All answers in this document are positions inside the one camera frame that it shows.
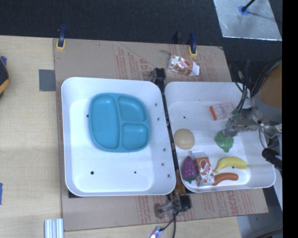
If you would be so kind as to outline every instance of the carton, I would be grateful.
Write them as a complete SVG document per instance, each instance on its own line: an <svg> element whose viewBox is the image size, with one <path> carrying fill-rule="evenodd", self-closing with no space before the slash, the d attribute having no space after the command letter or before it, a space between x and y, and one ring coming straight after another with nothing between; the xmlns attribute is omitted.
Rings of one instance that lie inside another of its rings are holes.
<svg viewBox="0 0 298 238"><path fill-rule="evenodd" d="M197 76L200 67L192 60L172 55L167 70L186 76Z"/></svg>
<svg viewBox="0 0 298 238"><path fill-rule="evenodd" d="M191 151L192 159L198 171L196 181L197 186L211 185L214 181L214 173L210 164L209 157L203 151Z"/></svg>

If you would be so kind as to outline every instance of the wooden table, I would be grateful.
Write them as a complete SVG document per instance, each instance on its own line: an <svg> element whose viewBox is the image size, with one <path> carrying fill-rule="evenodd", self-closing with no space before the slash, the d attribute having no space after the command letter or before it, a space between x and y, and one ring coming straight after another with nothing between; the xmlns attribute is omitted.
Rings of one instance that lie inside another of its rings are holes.
<svg viewBox="0 0 298 238"><path fill-rule="evenodd" d="M0 237L42 238L44 220L62 218L55 92L39 90L54 70L53 39L0 36L11 82L0 99ZM64 237L147 238L152 225L65 232ZM172 237L170 225L163 237ZM175 237L240 237L236 217L177 222Z"/></svg>

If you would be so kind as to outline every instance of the yellow banana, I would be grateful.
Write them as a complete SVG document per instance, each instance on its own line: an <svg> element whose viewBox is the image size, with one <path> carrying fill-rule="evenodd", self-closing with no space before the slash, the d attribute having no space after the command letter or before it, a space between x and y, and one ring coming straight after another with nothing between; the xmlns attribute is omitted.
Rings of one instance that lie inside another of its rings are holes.
<svg viewBox="0 0 298 238"><path fill-rule="evenodd" d="M247 164L239 157L224 157L218 161L217 167L213 172L217 173L220 169L226 167L236 167L239 169L247 169Z"/></svg>

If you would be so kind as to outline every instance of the silver metal panel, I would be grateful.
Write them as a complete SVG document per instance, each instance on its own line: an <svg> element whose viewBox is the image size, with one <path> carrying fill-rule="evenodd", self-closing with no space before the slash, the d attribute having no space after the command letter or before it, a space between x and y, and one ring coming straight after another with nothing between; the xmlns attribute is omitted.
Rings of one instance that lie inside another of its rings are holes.
<svg viewBox="0 0 298 238"><path fill-rule="evenodd" d="M268 0L213 0L223 37L281 41Z"/></svg>

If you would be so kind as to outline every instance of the cardboard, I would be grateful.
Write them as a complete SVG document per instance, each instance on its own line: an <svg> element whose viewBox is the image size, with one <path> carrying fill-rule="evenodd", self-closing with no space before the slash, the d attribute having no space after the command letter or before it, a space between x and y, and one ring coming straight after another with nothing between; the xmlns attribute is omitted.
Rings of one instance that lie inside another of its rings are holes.
<svg viewBox="0 0 298 238"><path fill-rule="evenodd" d="M55 48L56 102L59 129L62 212L65 231L165 223L154 205L167 203L166 196L75 197L65 184L62 132L61 85L69 77L147 80L150 72L166 68L171 54L190 58L199 67L198 76L185 76L166 70L165 84L172 81L230 82L230 74L221 47L197 46L191 58L187 45L128 43L67 39L63 50ZM178 221L267 213L262 189L190 193L192 208Z"/></svg>

